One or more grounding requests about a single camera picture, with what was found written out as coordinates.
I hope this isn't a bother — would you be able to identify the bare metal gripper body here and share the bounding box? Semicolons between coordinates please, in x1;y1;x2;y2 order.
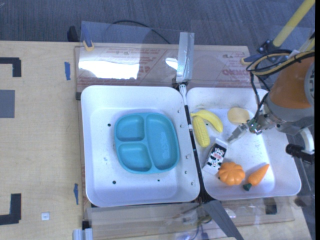
246;113;291;135

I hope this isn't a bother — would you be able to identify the pale yellow potato crisp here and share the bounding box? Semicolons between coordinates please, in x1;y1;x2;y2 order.
226;106;251;125

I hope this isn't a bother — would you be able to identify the white plastic tray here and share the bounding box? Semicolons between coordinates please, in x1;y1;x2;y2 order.
80;84;201;208
185;86;302;202

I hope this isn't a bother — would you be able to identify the yellow banana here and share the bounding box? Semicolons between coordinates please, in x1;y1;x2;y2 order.
190;109;224;134

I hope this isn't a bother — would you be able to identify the white cow print carton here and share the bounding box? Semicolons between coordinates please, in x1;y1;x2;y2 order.
201;137;229;176

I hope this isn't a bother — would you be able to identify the yellow corn cob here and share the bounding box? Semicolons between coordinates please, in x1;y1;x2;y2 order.
192;115;211;149

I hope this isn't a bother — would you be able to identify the orange pumpkin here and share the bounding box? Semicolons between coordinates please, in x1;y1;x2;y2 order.
217;161;246;187

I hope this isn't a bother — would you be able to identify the orange carrot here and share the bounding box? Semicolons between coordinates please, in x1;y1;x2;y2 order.
242;163;271;192

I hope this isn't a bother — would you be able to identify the brown cardboard board red print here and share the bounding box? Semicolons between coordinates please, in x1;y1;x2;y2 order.
74;44;296;225

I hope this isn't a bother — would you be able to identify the blue divided plate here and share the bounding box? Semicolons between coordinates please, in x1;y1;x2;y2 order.
113;112;181;175

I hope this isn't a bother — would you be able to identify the black cylinder on white bracket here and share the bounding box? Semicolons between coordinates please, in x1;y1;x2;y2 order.
285;128;316;165

